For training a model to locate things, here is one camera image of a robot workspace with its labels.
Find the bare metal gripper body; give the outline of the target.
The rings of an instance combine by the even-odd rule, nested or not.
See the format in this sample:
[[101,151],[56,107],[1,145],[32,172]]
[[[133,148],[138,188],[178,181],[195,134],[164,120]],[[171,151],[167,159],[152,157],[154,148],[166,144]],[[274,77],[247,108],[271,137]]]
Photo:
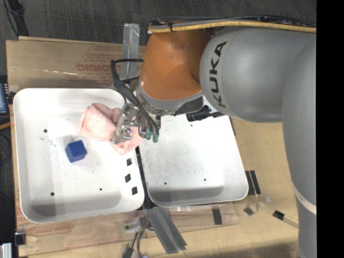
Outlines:
[[139,130],[159,130],[161,119],[149,114],[142,106],[125,103],[117,119],[117,129],[137,127]]

